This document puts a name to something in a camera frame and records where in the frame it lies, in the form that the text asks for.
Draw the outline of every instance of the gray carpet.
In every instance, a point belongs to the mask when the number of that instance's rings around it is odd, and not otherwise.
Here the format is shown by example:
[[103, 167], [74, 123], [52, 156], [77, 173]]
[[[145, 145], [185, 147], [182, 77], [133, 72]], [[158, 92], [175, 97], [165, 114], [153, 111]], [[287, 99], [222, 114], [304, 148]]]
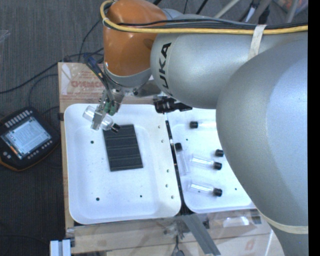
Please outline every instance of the gray carpet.
[[[10, 33], [3, 45], [0, 66], [0, 118], [31, 105], [60, 130], [55, 64], [79, 53], [84, 37], [100, 19], [102, 2], [0, 0], [0, 30]], [[186, 5], [185, 0], [162, 0], [158, 6], [195, 14], [202, 2], [189, 0]], [[213, 17], [228, 2], [209, 0], [200, 14]], [[241, 0], [222, 18], [238, 21], [250, 2]], [[267, 24], [283, 24], [285, 16], [286, 13], [272, 2]], [[296, 15], [293, 21], [307, 22], [308, 9]], [[86, 38], [82, 52], [94, 52], [102, 46], [102, 24], [99, 23]], [[78, 56], [70, 60], [77, 62]], [[42, 71], [45, 72], [29, 81]], [[0, 166], [1, 256], [45, 256], [51, 240], [65, 237], [61, 162], [59, 146], [48, 158], [28, 170], [14, 172]]]

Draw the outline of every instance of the glass vial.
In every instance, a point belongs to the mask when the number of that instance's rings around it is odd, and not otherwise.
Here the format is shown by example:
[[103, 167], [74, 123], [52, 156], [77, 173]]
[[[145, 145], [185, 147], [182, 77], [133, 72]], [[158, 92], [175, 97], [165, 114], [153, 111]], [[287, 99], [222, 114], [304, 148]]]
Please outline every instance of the glass vial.
[[211, 195], [215, 197], [222, 196], [222, 189], [216, 188], [211, 184], [197, 182], [197, 181], [190, 181], [187, 187], [187, 191], [204, 194], [204, 195]]
[[[82, 117], [84, 117], [88, 121], [92, 122], [92, 120], [94, 119], [95, 111], [96, 111], [96, 109], [93, 106], [89, 105], [85, 109], [85, 111], [83, 112]], [[101, 129], [107, 131], [112, 128], [113, 124], [114, 124], [114, 121], [112, 120], [112, 118], [109, 117], [108, 115], [105, 115], [105, 117], [103, 118], [103, 120], [100, 124], [100, 127], [101, 127]]]
[[179, 142], [174, 144], [174, 147], [179, 174], [180, 176], [185, 176], [187, 173], [190, 172], [190, 167], [185, 156], [185, 151], [183, 151], [182, 145]]
[[217, 129], [217, 123], [213, 119], [200, 119], [198, 121], [191, 121], [189, 126], [191, 129], [201, 129], [201, 130]]
[[202, 157], [200, 155], [196, 155], [196, 154], [192, 154], [190, 162], [193, 165], [212, 168], [215, 170], [221, 170], [221, 168], [222, 168], [222, 163], [215, 162], [212, 159], [208, 159], [208, 158]]

